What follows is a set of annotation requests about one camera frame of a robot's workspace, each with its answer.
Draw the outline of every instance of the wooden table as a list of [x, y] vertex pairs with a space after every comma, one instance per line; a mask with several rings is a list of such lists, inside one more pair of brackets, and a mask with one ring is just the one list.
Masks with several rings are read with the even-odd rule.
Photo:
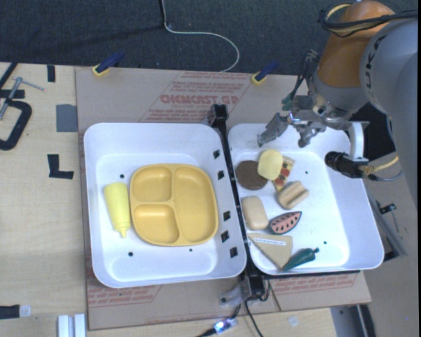
[[[0, 62], [0, 78], [9, 66]], [[25, 86], [32, 107], [17, 146], [0, 150], [0, 306], [27, 305], [31, 315], [0, 319], [0, 336], [56, 336], [59, 315], [86, 314], [83, 222], [79, 181], [78, 133], [57, 132], [55, 106], [76, 105], [74, 67], [57, 66], [47, 82], [46, 65], [18, 65], [21, 76], [47, 92]], [[4, 89], [12, 89], [9, 79]], [[8, 108], [0, 121], [7, 139], [19, 111]], [[73, 179], [49, 178], [48, 154], [59, 154], [60, 170]], [[290, 323], [295, 317], [299, 323]], [[249, 317], [228, 336], [257, 336]], [[330, 309], [256, 315], [264, 336], [336, 336]], [[88, 336], [198, 336], [215, 320], [88, 331]]]

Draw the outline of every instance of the cardboard box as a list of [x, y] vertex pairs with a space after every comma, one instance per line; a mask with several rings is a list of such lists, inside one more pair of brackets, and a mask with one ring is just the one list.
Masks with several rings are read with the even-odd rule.
[[[100, 122], [205, 122], [213, 104], [225, 104], [227, 128], [241, 123], [267, 124], [281, 111], [282, 99], [296, 77], [269, 75], [260, 86], [250, 74], [119, 69], [103, 78], [89, 67], [76, 68], [81, 193], [86, 253], [89, 329], [227, 317], [234, 307], [220, 294], [239, 279], [111, 289], [94, 276], [88, 229], [83, 135]], [[305, 86], [298, 93], [306, 94]], [[362, 272], [271, 279], [272, 295], [255, 302], [252, 313], [303, 310], [370, 302]]]

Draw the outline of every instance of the dark background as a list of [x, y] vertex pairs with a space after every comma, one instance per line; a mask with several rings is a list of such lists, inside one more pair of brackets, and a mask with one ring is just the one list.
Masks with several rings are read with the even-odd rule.
[[[272, 61], [275, 74], [300, 73], [303, 54], [322, 52], [328, 32], [319, 11], [354, 0], [165, 0], [172, 29], [212, 32], [231, 39], [240, 61], [231, 72], [256, 72]], [[418, 9], [418, 0], [376, 0], [395, 12]], [[176, 35], [163, 27], [159, 0], [0, 0], [0, 62], [93, 66], [124, 52], [120, 67], [222, 71], [236, 58], [226, 41], [210, 36]], [[383, 116], [366, 106], [368, 144], [383, 135]], [[374, 158], [393, 149], [387, 139], [368, 152]]]

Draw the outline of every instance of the brown round toy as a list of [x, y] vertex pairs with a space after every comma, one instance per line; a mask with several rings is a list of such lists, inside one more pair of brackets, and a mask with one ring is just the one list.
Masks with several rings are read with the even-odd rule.
[[268, 182], [258, 174], [258, 163], [252, 160], [242, 161], [237, 166], [236, 177], [240, 185], [248, 190], [259, 190]]

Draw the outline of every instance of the toy watermelon slice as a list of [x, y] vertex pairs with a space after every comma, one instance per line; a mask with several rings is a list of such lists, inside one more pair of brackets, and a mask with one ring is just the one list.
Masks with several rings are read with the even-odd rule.
[[269, 222], [269, 228], [274, 234], [284, 234], [292, 230], [301, 219], [302, 212], [288, 212], [279, 215]]

